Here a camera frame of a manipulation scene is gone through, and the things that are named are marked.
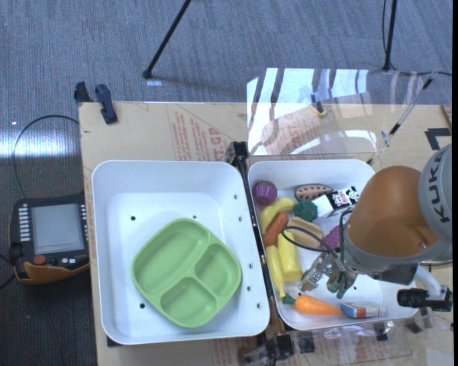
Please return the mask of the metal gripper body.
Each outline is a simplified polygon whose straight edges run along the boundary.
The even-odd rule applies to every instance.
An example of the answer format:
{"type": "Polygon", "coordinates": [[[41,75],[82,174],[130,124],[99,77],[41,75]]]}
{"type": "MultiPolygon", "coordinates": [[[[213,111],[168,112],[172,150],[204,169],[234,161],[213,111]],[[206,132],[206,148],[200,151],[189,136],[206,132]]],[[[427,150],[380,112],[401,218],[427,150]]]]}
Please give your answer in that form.
{"type": "Polygon", "coordinates": [[[325,276],[327,285],[353,285],[357,278],[357,273],[346,269],[340,257],[335,258],[330,252],[322,252],[314,260],[311,271],[311,278],[315,283],[325,276]]]}

